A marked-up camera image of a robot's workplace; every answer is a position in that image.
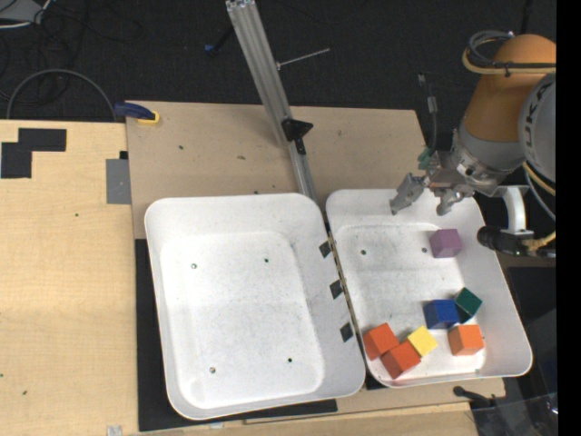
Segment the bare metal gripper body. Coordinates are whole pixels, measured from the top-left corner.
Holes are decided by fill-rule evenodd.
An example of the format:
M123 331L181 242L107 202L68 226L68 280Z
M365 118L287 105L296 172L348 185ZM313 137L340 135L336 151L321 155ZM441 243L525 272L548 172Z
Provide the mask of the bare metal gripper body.
M491 168L464 150L436 151L427 168L428 188L493 195L505 181L505 172Z

